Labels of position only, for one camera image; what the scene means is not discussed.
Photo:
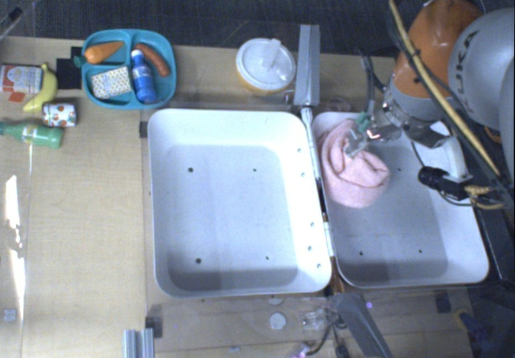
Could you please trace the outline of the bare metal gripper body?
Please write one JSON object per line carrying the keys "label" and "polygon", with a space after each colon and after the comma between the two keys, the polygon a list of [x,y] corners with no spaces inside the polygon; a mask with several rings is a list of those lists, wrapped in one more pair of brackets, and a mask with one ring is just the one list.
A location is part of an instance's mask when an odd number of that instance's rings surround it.
{"label": "bare metal gripper body", "polygon": [[361,136],[360,143],[389,142],[400,138],[402,130],[393,124],[370,126]]}

